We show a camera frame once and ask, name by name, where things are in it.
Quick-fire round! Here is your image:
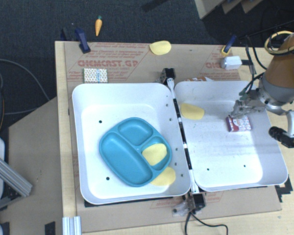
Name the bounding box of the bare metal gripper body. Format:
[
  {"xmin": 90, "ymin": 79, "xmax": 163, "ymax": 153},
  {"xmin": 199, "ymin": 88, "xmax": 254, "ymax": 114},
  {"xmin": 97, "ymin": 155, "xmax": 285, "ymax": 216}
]
[{"xmin": 234, "ymin": 89, "xmax": 289, "ymax": 116}]

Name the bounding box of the red and white carton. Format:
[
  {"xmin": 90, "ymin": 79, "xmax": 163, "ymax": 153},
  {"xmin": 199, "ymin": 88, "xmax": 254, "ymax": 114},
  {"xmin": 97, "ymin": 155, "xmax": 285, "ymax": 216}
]
[{"xmin": 225, "ymin": 115, "xmax": 252, "ymax": 133}]

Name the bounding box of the yellow potato chip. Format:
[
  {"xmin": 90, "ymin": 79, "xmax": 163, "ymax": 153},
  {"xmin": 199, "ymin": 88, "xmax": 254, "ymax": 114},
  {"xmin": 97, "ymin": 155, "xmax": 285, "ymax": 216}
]
[
  {"xmin": 149, "ymin": 40, "xmax": 172, "ymax": 56},
  {"xmin": 142, "ymin": 143, "xmax": 168, "ymax": 166},
  {"xmin": 150, "ymin": 166, "xmax": 176, "ymax": 187},
  {"xmin": 180, "ymin": 102, "xmax": 205, "ymax": 120}
]

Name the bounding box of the white plastic tray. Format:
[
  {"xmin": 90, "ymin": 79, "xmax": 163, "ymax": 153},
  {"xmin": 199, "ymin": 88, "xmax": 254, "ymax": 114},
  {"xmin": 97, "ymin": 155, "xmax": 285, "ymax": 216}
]
[
  {"xmin": 72, "ymin": 82, "xmax": 193, "ymax": 205},
  {"xmin": 173, "ymin": 80, "xmax": 289, "ymax": 192}
]

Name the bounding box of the white and grey carton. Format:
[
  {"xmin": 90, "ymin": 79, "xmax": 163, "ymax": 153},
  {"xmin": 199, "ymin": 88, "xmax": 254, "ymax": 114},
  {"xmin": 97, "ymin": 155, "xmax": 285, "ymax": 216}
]
[{"xmin": 220, "ymin": 55, "xmax": 243, "ymax": 71}]

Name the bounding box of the orange and white packet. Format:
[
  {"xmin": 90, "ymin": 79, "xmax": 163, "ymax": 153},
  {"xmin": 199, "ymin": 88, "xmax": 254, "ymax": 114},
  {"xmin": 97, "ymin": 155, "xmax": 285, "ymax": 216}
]
[{"xmin": 185, "ymin": 76, "xmax": 214, "ymax": 82}]

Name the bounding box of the thin black and white rod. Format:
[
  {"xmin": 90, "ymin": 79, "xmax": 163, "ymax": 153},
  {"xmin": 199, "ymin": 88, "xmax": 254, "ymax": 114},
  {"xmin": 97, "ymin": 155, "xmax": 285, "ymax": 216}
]
[{"xmin": 167, "ymin": 77, "xmax": 199, "ymax": 194}]

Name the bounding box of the brown cardboard board red print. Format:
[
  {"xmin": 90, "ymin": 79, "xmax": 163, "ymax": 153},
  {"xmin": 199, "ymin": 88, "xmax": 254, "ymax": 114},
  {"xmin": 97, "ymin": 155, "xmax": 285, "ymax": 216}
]
[{"xmin": 63, "ymin": 41, "xmax": 283, "ymax": 233}]

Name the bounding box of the blue divided plate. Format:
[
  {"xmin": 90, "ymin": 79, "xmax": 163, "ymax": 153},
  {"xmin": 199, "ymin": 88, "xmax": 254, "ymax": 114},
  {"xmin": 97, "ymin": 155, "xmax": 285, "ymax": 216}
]
[{"xmin": 98, "ymin": 117, "xmax": 173, "ymax": 188}]

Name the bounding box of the white patterned square packet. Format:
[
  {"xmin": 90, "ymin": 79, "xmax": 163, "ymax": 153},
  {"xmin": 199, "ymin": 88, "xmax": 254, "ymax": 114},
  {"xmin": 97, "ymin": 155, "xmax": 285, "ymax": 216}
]
[{"xmin": 82, "ymin": 68, "xmax": 109, "ymax": 84}]

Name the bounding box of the orange carrot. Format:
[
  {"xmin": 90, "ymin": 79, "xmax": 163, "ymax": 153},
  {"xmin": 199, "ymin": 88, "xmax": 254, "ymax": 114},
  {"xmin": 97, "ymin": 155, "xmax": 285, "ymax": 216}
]
[{"xmin": 95, "ymin": 15, "xmax": 103, "ymax": 37}]

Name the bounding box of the black cylinder on white bracket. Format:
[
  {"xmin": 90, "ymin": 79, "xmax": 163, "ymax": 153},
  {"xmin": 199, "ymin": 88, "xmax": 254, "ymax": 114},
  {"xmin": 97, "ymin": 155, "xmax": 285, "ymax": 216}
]
[{"xmin": 268, "ymin": 110, "xmax": 294, "ymax": 149}]

